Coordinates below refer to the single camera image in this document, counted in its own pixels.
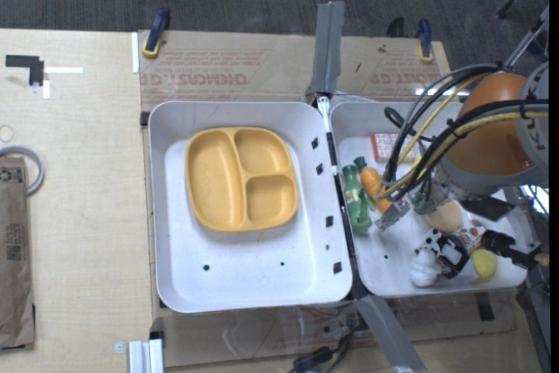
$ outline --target toy carrot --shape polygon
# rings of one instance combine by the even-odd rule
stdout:
[[[391,206],[391,202],[388,199],[376,199],[376,189],[378,185],[381,183],[381,177],[378,174],[378,171],[372,167],[368,167],[367,163],[365,162],[365,158],[360,155],[354,160],[354,164],[359,169],[359,174],[361,177],[361,185],[363,189],[367,192],[369,197],[375,201],[376,206],[379,210],[384,213],[388,210]],[[382,187],[379,191],[379,194],[384,192],[384,187]]]

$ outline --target yellow lemon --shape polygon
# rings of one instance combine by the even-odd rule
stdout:
[[[497,270],[497,259],[492,252],[487,249],[479,248],[470,252],[473,269],[481,279],[493,277]]]

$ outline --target brown paper bag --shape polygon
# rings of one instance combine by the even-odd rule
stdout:
[[[0,157],[0,347],[33,342],[27,186],[23,157]]]

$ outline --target clamp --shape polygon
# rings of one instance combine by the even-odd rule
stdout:
[[[431,51],[431,26],[429,21],[422,18],[418,24],[419,45],[417,48],[418,58],[424,64],[433,61],[433,53]]]
[[[169,9],[160,8],[155,15],[154,24],[151,27],[149,36],[144,39],[141,45],[141,54],[146,58],[155,58],[159,52],[161,31],[169,27]]]

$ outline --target green bottle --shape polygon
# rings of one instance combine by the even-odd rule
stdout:
[[[355,165],[346,165],[342,168],[345,186],[343,196],[348,207],[349,222],[355,231],[364,231],[373,225],[367,212],[367,199],[365,190],[357,180]]]

